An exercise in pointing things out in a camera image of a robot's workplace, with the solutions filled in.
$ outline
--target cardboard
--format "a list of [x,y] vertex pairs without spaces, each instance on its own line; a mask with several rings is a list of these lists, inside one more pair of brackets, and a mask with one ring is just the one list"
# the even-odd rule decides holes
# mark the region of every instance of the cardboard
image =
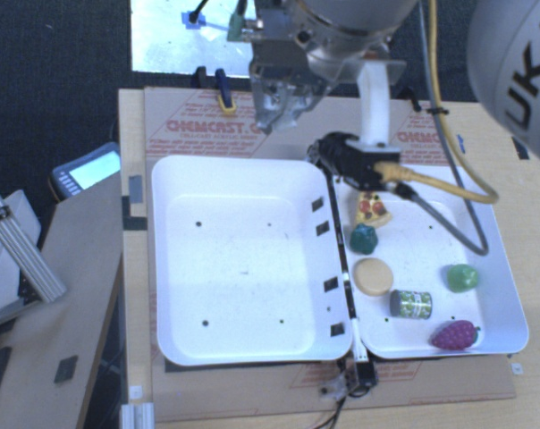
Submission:
[[[234,93],[238,110],[224,115],[210,90],[147,88],[145,125],[147,180],[154,163],[170,154],[301,159],[308,146],[330,131],[359,132],[359,101],[323,100],[303,114],[295,129],[267,136],[256,129],[250,94]],[[401,161],[445,164],[425,112],[392,101],[390,143],[402,148]],[[154,255],[152,202],[148,202],[148,255]],[[320,389],[340,370],[335,362],[218,367],[169,364],[156,345],[156,291],[149,259],[153,402],[157,422],[331,410]],[[379,362],[379,384],[347,408],[425,405],[516,397],[505,356]]]

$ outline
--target black lettering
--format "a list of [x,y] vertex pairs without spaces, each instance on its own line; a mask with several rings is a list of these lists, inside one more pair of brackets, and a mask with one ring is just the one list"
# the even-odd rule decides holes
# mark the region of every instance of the black lettering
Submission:
[[538,94],[538,88],[534,84],[532,84],[531,80],[536,76],[540,76],[540,65],[534,66],[532,64],[530,43],[528,43],[527,48],[524,50],[524,53],[522,53],[522,58],[524,60],[525,74],[523,76],[517,71],[515,71],[514,75],[512,75],[512,78],[533,97],[536,97],[536,95]]
[[522,120],[519,120],[513,114],[507,111],[505,112],[507,117],[515,124],[517,124],[521,129],[528,130],[528,125],[530,124],[530,104],[527,102],[527,100],[523,98],[521,94],[519,94],[513,88],[509,89],[509,96],[511,96],[515,100],[515,102],[517,102],[522,107],[524,115],[522,116]]

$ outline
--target yellow cable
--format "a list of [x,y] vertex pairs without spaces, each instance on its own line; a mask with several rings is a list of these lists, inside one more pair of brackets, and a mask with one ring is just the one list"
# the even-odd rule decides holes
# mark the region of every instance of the yellow cable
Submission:
[[[437,3],[436,0],[429,0],[429,70],[431,71],[431,81],[433,82],[434,95],[435,95],[435,107],[442,108],[441,102],[441,87],[439,85],[439,76],[437,74]],[[374,170],[381,173],[382,182],[397,182],[397,181],[417,181],[429,186],[433,186],[438,189],[445,190],[455,196],[466,198],[474,202],[493,204],[499,196],[496,191],[491,188],[468,164],[465,157],[459,151],[457,144],[451,134],[449,125],[444,117],[441,115],[441,123],[443,127],[443,134],[447,140],[447,144],[451,148],[452,153],[455,155],[460,165],[465,169],[468,176],[475,182],[475,184],[481,188],[486,195],[477,194],[470,190],[463,189],[454,184],[450,184],[446,181],[438,180],[431,176],[427,176],[421,173],[414,172],[409,168],[402,167],[399,164],[391,162],[378,162],[374,165]]]

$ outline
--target tan round object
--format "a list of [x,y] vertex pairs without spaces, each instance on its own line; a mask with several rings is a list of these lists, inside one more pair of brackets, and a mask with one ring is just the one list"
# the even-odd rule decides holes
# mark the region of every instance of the tan round object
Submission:
[[383,296],[393,286],[393,272],[381,259],[361,259],[353,269],[353,281],[364,294]]

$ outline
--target tin can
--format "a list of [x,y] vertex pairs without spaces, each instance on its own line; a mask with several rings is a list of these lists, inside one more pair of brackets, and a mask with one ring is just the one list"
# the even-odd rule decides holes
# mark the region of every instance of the tin can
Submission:
[[394,290],[389,302],[392,316],[428,319],[433,310],[433,300],[429,292],[414,290]]

